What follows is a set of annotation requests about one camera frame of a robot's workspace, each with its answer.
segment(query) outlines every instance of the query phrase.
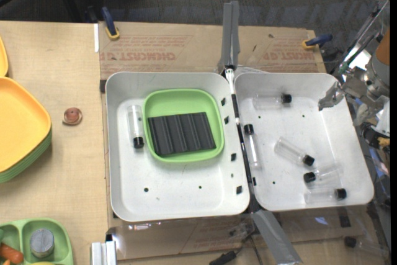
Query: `green tray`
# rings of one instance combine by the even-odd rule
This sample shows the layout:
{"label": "green tray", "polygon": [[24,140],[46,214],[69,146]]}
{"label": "green tray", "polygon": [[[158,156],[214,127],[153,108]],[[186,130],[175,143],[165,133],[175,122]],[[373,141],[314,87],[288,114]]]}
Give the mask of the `green tray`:
{"label": "green tray", "polygon": [[50,129],[43,141],[37,145],[24,159],[13,165],[11,168],[0,173],[0,183],[7,182],[16,177],[23,170],[28,168],[43,152],[50,146],[52,139],[52,129]]}
{"label": "green tray", "polygon": [[[35,257],[30,250],[30,236],[39,228],[47,228],[54,234],[54,252],[45,258]],[[0,224],[4,231],[2,243],[22,252],[24,262],[29,265],[38,262],[52,262],[55,265],[73,265],[73,253],[68,233],[63,225],[51,218],[28,218]],[[5,261],[0,257],[0,264]]]}
{"label": "green tray", "polygon": [[[159,156],[154,151],[153,141],[149,130],[149,117],[179,115],[205,112],[216,147],[210,150],[193,151]],[[225,138],[223,135],[222,119],[214,98],[200,89],[166,89],[151,93],[143,103],[143,127],[149,151],[158,160],[168,163],[186,163],[214,158],[223,149]]]}

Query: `wooden table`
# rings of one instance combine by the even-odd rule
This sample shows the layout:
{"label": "wooden table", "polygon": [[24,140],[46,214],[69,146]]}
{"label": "wooden table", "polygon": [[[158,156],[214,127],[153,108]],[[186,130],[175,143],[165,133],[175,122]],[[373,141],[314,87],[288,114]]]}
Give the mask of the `wooden table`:
{"label": "wooden table", "polygon": [[[136,26],[136,24],[120,25],[121,30],[123,28],[131,30]],[[137,36],[153,30],[156,24],[141,26],[142,28],[135,32]],[[187,33],[185,27],[178,30],[177,25],[157,25],[157,28],[162,32],[164,29],[169,31],[172,28],[177,34]],[[218,51],[221,43],[220,27],[211,29],[207,26],[191,26],[190,28],[189,32],[193,34],[193,42],[190,43],[195,43],[197,47],[198,43],[202,42],[210,48],[211,46],[203,41],[203,35],[210,32],[214,36],[213,46],[216,46],[210,50]],[[249,32],[244,28],[240,28],[240,32],[243,43],[254,44],[256,38],[250,38]],[[104,138],[106,126],[103,124],[104,95],[99,90],[99,83],[100,79],[106,79],[115,67],[116,70],[124,70],[126,67],[117,57],[114,60],[107,55],[106,45],[110,48],[115,42],[102,38],[101,52],[95,52],[94,26],[91,24],[2,21],[0,36],[9,60],[8,76],[43,104],[50,114],[53,129],[53,140],[49,149],[23,173],[7,183],[0,184],[2,209],[0,223],[34,217],[54,218],[68,231],[75,264],[89,264],[91,243],[104,242],[109,227],[124,224],[120,220],[111,224],[113,218],[107,200],[109,190],[107,191],[105,168],[107,142]],[[324,71],[319,53],[313,54],[315,54],[315,58],[312,59],[314,64],[320,68],[318,70]],[[117,61],[117,65],[112,65],[113,61]],[[83,112],[83,121],[77,126],[67,126],[62,123],[63,112],[69,107],[78,107]],[[352,208],[350,211],[355,213],[357,221],[362,224],[359,230],[374,235],[375,230],[365,214],[365,207]],[[290,222],[289,233],[291,239],[297,242],[294,247],[305,264],[318,264],[323,262],[324,258],[327,264],[383,264],[383,261],[374,256],[347,251],[337,235],[325,240],[323,233],[316,237],[316,241],[305,241],[303,236],[300,237],[302,233],[293,229],[294,224],[296,225]],[[316,235],[312,231],[306,233],[305,237],[307,236]],[[258,243],[257,250],[266,264],[274,263],[266,246]],[[132,263],[208,264],[220,254],[216,251],[187,256],[137,259]],[[257,264],[253,242],[248,243],[234,264]]]}

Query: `clear glass vial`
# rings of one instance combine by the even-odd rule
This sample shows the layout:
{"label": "clear glass vial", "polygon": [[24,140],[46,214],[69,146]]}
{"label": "clear glass vial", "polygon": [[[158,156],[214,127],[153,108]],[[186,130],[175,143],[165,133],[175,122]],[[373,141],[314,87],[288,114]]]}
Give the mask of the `clear glass vial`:
{"label": "clear glass vial", "polygon": [[321,187],[307,190],[304,194],[307,204],[331,203],[344,200],[347,197],[345,188]]}
{"label": "clear glass vial", "polygon": [[343,167],[340,163],[329,164],[323,167],[320,167],[314,171],[309,173],[305,173],[303,175],[303,180],[306,183],[310,183],[313,181],[333,181],[338,180],[343,173]]}
{"label": "clear glass vial", "polygon": [[245,135],[248,137],[248,143],[246,143],[246,148],[249,150],[249,163],[252,168],[261,168],[261,157],[257,149],[258,140],[255,134],[254,127],[251,124],[244,126]]}
{"label": "clear glass vial", "polygon": [[283,104],[289,104],[292,101],[292,96],[289,94],[273,94],[261,95],[257,94],[252,99],[252,104],[256,109],[266,109],[268,107],[280,107]]}
{"label": "clear glass vial", "polygon": [[345,246],[348,248],[362,250],[374,255],[381,256],[383,259],[389,257],[389,252],[387,249],[382,248],[379,244],[375,242],[368,241],[363,238],[354,238],[352,236],[346,236],[344,238]]}
{"label": "clear glass vial", "polygon": [[131,105],[127,108],[128,129],[130,132],[130,139],[134,148],[142,148],[145,144],[143,142],[143,117],[142,109],[139,105]]}
{"label": "clear glass vial", "polygon": [[314,163],[314,158],[312,156],[309,156],[306,152],[290,143],[284,137],[279,138],[274,146],[274,151],[276,154],[297,164],[303,163],[307,166],[312,166]]}

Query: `blue clamp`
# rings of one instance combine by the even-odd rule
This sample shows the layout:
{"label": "blue clamp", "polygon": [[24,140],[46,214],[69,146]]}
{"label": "blue clamp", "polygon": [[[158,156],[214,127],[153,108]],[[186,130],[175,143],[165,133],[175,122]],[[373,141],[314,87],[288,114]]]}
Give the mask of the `blue clamp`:
{"label": "blue clamp", "polygon": [[113,18],[110,15],[109,10],[106,7],[102,7],[100,10],[105,22],[106,22],[106,33],[110,39],[115,40],[120,37],[120,33],[118,32],[118,28],[114,25]]}
{"label": "blue clamp", "polygon": [[321,48],[325,43],[331,41],[332,38],[332,34],[322,34],[311,40],[303,41],[302,46],[305,50],[312,49],[315,45],[318,45]]}

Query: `brown round object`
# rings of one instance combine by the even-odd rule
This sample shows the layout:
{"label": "brown round object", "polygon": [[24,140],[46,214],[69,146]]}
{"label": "brown round object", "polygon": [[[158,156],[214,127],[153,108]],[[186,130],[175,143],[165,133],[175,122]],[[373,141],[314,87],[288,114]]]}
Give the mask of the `brown round object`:
{"label": "brown round object", "polygon": [[83,115],[77,107],[66,109],[63,114],[63,122],[68,125],[77,125],[81,122]]}

